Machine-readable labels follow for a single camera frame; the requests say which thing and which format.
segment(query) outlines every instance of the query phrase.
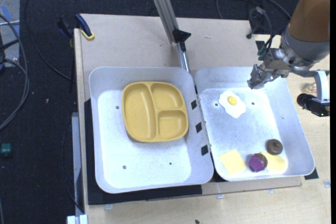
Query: wooden table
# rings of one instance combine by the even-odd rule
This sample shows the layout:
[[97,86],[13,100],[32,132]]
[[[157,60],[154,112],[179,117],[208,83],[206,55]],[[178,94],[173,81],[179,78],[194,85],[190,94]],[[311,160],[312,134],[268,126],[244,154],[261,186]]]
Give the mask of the wooden table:
[[[209,182],[200,196],[89,205],[86,177],[84,102],[90,98],[89,75],[99,66],[179,66],[159,17],[82,14],[95,34],[88,41],[75,29],[81,168],[85,214],[90,224],[104,223],[331,223],[330,118],[319,118],[296,104],[313,79],[290,74],[287,84],[316,163],[319,178],[285,177],[244,182]],[[202,67],[253,66],[257,61],[248,21],[178,18],[186,41],[191,74]],[[254,36],[267,40],[267,36]],[[329,56],[314,69],[330,69]]]

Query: egg yolk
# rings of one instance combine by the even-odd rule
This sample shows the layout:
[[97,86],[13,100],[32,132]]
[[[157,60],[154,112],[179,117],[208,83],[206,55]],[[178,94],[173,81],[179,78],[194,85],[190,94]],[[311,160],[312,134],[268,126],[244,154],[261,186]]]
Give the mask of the egg yolk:
[[237,104],[237,99],[234,96],[229,96],[227,98],[227,101],[230,105],[236,105]]

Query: fried egg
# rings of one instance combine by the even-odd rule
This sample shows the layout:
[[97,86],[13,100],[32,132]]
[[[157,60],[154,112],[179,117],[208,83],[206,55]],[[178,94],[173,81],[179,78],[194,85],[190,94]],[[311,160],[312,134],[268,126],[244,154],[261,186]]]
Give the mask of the fried egg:
[[223,92],[219,96],[218,102],[224,107],[227,114],[236,119],[246,112],[245,103],[231,91]]

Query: dark background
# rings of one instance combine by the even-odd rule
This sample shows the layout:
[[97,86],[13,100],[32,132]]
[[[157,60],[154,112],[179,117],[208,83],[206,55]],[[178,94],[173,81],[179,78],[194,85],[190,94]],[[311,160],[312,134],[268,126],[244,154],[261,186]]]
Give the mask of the dark background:
[[[273,1],[289,14],[298,2]],[[177,17],[220,18],[216,0],[172,0],[172,5]],[[224,19],[250,19],[249,11],[256,6],[267,12],[274,30],[287,24],[288,17],[267,0],[218,2]],[[20,0],[20,7],[20,36],[28,61],[30,92],[23,108],[0,132],[0,143],[11,143],[14,152],[12,158],[0,159],[0,198],[6,223],[65,223],[67,216],[75,214],[66,191],[66,184],[73,191],[71,128],[67,125],[77,104],[76,85],[71,82],[74,53],[69,40],[58,30],[57,20],[64,15],[76,27],[77,13],[140,16],[158,16],[158,13],[153,0]],[[263,18],[259,24],[264,28],[257,33],[268,34]],[[7,68],[0,74],[0,122],[18,105],[23,85],[24,76],[18,68]],[[61,162],[64,134],[66,182]]]

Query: yellow cheese slice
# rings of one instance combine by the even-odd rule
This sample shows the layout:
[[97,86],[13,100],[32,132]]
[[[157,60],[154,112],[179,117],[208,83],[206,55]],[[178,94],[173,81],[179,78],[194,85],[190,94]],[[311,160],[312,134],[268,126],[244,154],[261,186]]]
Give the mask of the yellow cheese slice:
[[262,152],[263,156],[266,157],[268,164],[267,169],[273,171],[281,171],[286,168],[286,161],[284,158],[280,157],[279,155],[272,155],[268,152]]
[[222,154],[219,159],[230,175],[239,173],[247,168],[246,163],[236,149]]

